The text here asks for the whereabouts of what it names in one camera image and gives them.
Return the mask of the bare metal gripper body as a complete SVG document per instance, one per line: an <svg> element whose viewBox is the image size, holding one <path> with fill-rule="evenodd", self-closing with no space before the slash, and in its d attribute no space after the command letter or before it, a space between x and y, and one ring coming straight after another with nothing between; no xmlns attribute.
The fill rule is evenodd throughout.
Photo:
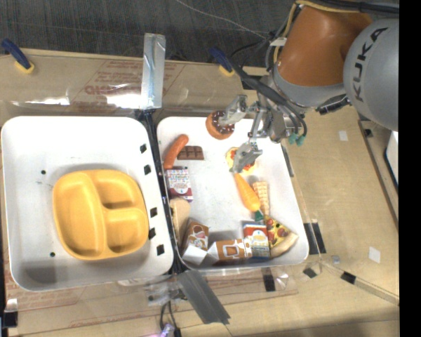
<svg viewBox="0 0 421 337"><path fill-rule="evenodd" d="M248 112L253 115L253 124L248 132L252 141L269 138L274 143L280 143L297 132L296 116L285 106L277 105L264 96L260 96Z"/></svg>

